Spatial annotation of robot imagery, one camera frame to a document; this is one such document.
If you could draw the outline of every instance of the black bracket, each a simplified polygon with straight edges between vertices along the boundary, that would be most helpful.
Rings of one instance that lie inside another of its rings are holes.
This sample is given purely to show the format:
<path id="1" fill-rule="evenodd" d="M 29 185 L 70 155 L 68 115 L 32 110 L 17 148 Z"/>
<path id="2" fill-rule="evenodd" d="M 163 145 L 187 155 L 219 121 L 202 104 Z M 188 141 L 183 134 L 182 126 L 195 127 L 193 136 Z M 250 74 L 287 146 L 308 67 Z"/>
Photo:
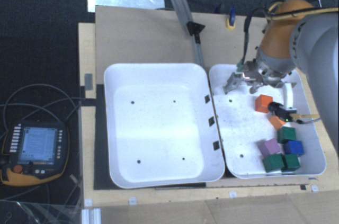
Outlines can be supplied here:
<path id="1" fill-rule="evenodd" d="M 199 34 L 206 26 L 192 21 L 189 21 L 186 25 L 187 29 L 189 30 L 189 34 L 194 35 L 196 44 L 200 44 L 201 42 Z"/>

